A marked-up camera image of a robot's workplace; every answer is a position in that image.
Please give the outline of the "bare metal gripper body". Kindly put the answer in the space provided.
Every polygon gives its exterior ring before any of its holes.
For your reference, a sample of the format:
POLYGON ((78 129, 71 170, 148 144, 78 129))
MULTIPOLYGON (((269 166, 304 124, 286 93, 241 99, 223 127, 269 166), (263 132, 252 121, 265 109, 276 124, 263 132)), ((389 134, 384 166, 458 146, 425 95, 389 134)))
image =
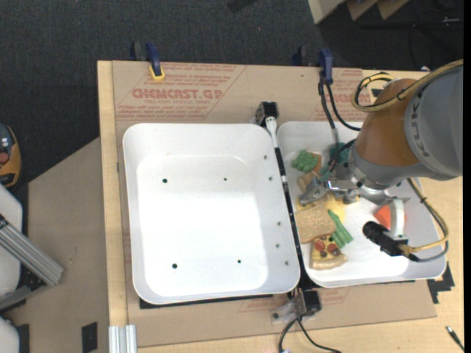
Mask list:
POLYGON ((360 194, 360 197, 367 200, 387 200, 389 198, 384 185, 373 182, 368 178, 329 178, 325 182, 325 186, 328 190, 340 193, 348 190, 357 190, 360 194))

